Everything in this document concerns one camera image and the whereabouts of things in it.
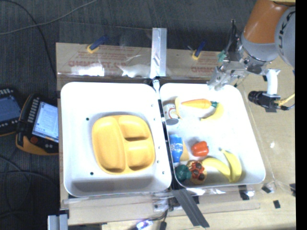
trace beige table surface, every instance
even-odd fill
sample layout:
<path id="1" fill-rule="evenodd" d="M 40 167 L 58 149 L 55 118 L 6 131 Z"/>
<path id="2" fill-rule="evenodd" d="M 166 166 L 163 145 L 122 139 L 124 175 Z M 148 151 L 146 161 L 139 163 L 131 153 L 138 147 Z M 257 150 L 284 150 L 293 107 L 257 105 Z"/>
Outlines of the beige table surface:
<path id="1" fill-rule="evenodd" d="M 72 51 L 78 45 L 57 45 L 57 67 L 61 67 L 73 55 Z M 186 50 L 178 50 L 177 55 L 186 54 Z M 208 67 L 215 62 L 209 60 Z M 295 91 L 295 80 L 292 68 L 286 65 L 279 57 L 272 62 L 270 68 L 281 69 L 278 74 L 278 94 L 281 98 L 290 96 Z M 68 81 L 63 75 L 58 75 L 58 90 Z M 248 115 L 259 145 L 262 158 L 265 160 L 266 169 L 272 172 L 272 184 L 275 190 L 266 193 L 257 190 L 251 200 L 242 201 L 234 195 L 234 201 L 223 195 L 204 199 L 200 209 L 204 213 L 212 230 L 285 230 L 296 229 L 296 197 L 292 195 L 289 184 L 295 183 L 295 108 L 289 111 L 267 113 L 264 108 L 247 100 L 247 95 L 252 90 L 267 88 L 266 82 L 260 76 L 249 75 L 238 86 L 246 103 Z M 60 194 L 61 202 L 68 202 L 68 193 L 63 185 L 63 165 L 60 129 Z M 274 201 L 278 200 L 280 208 L 275 208 Z M 63 208 L 69 209 L 69 225 L 87 225 L 107 222 L 101 225 L 104 230 L 128 230 L 135 226 L 142 218 L 159 216 L 161 213 L 153 211 L 153 204 L 142 197 L 128 199 L 99 199 L 88 200 L 83 204 L 69 204 Z M 194 227 L 183 210 L 168 213 L 165 220 L 168 230 L 202 229 Z M 146 229 L 159 229 L 160 222 L 154 221 Z"/>

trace yellow divided tray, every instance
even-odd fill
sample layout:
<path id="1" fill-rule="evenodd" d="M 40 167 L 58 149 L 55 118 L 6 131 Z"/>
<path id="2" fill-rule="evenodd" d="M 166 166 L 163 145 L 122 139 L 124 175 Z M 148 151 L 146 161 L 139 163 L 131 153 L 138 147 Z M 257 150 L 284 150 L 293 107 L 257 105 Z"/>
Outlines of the yellow divided tray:
<path id="1" fill-rule="evenodd" d="M 92 128 L 95 158 L 110 174 L 126 174 L 152 166 L 154 141 L 147 123 L 134 115 L 98 119 Z"/>

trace black electronic device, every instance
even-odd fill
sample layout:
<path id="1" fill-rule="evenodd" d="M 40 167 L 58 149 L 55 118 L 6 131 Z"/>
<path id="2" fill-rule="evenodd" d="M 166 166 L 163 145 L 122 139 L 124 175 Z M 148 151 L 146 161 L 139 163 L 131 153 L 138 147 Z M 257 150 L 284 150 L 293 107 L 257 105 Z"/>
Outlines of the black electronic device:
<path id="1" fill-rule="evenodd" d="M 31 94 L 21 110 L 16 146 L 37 155 L 59 152 L 59 123 L 56 102 Z"/>
<path id="2" fill-rule="evenodd" d="M 16 131 L 21 113 L 20 97 L 15 89 L 0 89 L 0 136 Z"/>

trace dark floor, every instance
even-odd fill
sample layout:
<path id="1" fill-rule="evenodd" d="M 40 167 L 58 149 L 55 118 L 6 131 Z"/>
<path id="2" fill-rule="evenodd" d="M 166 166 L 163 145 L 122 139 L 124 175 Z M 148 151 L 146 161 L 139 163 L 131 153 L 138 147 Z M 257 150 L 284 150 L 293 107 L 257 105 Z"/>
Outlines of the dark floor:
<path id="1" fill-rule="evenodd" d="M 196 48 L 206 39 L 204 50 L 221 51 L 231 19 L 242 31 L 256 2 L 97 0 L 64 16 L 91 1 L 0 0 L 0 88 L 16 88 L 23 100 L 35 92 L 56 97 L 55 43 L 80 36 L 74 30 L 60 35 L 63 22 L 167 28 L 169 48 Z M 47 216 L 59 210 L 59 158 L 23 152 L 14 139 L 0 137 L 0 229 L 47 229 Z"/>

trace device screen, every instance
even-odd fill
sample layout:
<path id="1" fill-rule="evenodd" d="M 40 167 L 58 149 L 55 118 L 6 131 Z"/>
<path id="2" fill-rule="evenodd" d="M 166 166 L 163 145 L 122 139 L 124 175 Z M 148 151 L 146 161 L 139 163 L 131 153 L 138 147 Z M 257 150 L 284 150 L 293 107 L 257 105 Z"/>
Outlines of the device screen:
<path id="1" fill-rule="evenodd" d="M 0 99 L 0 122 L 19 118 L 20 111 L 20 107 L 13 96 Z"/>
<path id="2" fill-rule="evenodd" d="M 33 135 L 59 142 L 58 108 L 45 102 L 40 102 Z"/>

